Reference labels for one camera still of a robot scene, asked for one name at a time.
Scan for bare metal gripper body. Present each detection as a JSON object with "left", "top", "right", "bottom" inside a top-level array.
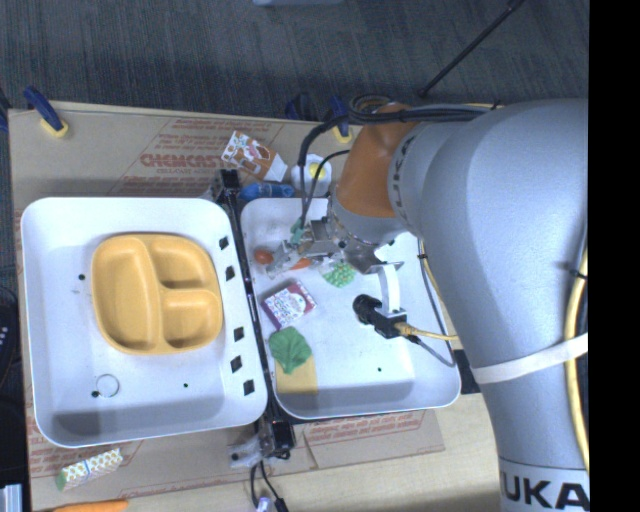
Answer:
[{"left": 294, "top": 215, "right": 387, "bottom": 275}]

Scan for green grapes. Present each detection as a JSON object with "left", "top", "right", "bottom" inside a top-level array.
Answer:
[{"left": 321, "top": 261, "right": 358, "bottom": 289}]

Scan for purple and white carton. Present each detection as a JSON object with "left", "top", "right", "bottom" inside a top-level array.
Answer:
[{"left": 260, "top": 280, "right": 318, "bottom": 332}]

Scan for thin black rod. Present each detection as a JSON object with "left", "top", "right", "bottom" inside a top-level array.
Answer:
[{"left": 225, "top": 189, "right": 282, "bottom": 426}]

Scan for white and yellow fried egg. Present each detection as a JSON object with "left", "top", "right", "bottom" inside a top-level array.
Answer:
[{"left": 290, "top": 152, "right": 334, "bottom": 197}]

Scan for blue bottle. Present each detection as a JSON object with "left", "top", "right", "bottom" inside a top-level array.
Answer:
[{"left": 238, "top": 181, "right": 297, "bottom": 203}]

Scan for green lettuce leaf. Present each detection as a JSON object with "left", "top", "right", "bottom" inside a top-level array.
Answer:
[{"left": 267, "top": 325, "right": 314, "bottom": 376}]

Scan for orange and white carton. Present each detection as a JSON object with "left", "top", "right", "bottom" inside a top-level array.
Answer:
[{"left": 220, "top": 130, "right": 288, "bottom": 183}]

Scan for white plastic tray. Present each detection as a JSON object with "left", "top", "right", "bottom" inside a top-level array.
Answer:
[
  {"left": 19, "top": 195, "right": 269, "bottom": 449},
  {"left": 239, "top": 196, "right": 463, "bottom": 421}
]

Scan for tan bread slice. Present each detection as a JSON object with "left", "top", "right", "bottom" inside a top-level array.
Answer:
[{"left": 273, "top": 356, "right": 320, "bottom": 397}]

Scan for orange divided plate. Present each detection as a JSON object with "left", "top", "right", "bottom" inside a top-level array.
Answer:
[{"left": 90, "top": 232, "right": 225, "bottom": 357}]

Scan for brown cardboard board red print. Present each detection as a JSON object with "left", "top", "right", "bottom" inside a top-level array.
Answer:
[{"left": 7, "top": 99, "right": 447, "bottom": 512}]

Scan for long orange carrot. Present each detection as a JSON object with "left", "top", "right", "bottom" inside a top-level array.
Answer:
[{"left": 51, "top": 498, "right": 130, "bottom": 512}]

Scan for black cylinder on white bracket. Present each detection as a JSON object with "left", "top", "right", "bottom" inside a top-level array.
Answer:
[{"left": 351, "top": 259, "right": 409, "bottom": 342}]

